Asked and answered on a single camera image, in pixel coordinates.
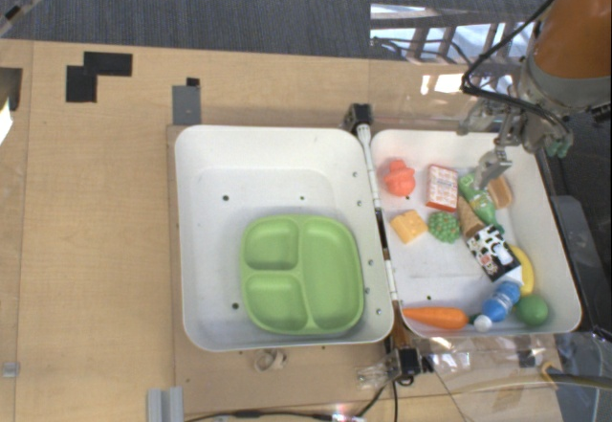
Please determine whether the white plastic tray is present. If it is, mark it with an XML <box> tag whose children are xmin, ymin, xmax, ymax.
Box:
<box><xmin>173</xmin><ymin>124</ymin><xmax>396</xmax><ymax>353</ymax></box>
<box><xmin>370</xmin><ymin>128</ymin><xmax>583</xmax><ymax>341</ymax></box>

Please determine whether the orange and white carton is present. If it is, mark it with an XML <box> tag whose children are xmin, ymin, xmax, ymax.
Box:
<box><xmin>424</xmin><ymin>164</ymin><xmax>461</xmax><ymax>213</ymax></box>

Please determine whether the green ball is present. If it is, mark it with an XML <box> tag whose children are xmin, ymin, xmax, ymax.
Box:
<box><xmin>514</xmin><ymin>294</ymin><xmax>550</xmax><ymax>328</ymax></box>

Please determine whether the orange-red lumpy toy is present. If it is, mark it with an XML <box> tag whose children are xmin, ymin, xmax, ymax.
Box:
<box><xmin>382</xmin><ymin>159</ymin><xmax>417</xmax><ymax>197</ymax></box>

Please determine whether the thin black and white rod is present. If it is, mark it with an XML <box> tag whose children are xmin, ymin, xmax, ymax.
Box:
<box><xmin>356</xmin><ymin>122</ymin><xmax>401</xmax><ymax>302</ymax></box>

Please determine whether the orange carrot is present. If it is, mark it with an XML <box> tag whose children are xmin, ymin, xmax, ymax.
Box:
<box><xmin>402</xmin><ymin>306</ymin><xmax>480</xmax><ymax>332</ymax></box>

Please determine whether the brown toy bread slice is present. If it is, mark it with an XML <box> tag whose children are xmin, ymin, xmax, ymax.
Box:
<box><xmin>487</xmin><ymin>175</ymin><xmax>514</xmax><ymax>211</ymax></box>

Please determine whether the green divided plate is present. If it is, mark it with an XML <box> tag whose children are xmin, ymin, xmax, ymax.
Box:
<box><xmin>238</xmin><ymin>213</ymin><xmax>366</xmax><ymax>336</ymax></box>

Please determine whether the yellow cheese wedge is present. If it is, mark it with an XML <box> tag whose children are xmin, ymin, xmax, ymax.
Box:
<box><xmin>389</xmin><ymin>209</ymin><xmax>429</xmax><ymax>246</ymax></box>

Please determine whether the blue bottle with white cap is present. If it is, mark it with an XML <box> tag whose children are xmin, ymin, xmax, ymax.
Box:
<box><xmin>472</xmin><ymin>279</ymin><xmax>523</xmax><ymax>334</ymax></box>

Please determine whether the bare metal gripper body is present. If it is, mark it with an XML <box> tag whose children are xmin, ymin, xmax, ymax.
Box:
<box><xmin>518</xmin><ymin>104</ymin><xmax>575</xmax><ymax>157</ymax></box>

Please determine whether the black and white milk carton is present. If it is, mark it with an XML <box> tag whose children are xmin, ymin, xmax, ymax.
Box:
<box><xmin>466</xmin><ymin>223</ymin><xmax>524</xmax><ymax>285</ymax></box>

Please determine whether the yellow banana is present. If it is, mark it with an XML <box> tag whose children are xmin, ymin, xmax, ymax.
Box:
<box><xmin>507</xmin><ymin>242</ymin><xmax>536</xmax><ymax>298</ymax></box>

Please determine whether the black block with thin wires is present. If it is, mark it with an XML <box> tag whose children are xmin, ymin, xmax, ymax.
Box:
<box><xmin>397</xmin><ymin>346</ymin><xmax>424</xmax><ymax>379</ymax></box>
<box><xmin>344</xmin><ymin>102</ymin><xmax>374</xmax><ymax>130</ymax></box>

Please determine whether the brown toy cone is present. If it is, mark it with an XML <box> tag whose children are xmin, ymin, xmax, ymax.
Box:
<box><xmin>456</xmin><ymin>195</ymin><xmax>487</xmax><ymax>240</ymax></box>

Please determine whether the beige rubber band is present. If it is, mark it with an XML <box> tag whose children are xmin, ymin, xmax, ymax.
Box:
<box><xmin>252</xmin><ymin>348</ymin><xmax>289</xmax><ymax>375</ymax></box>

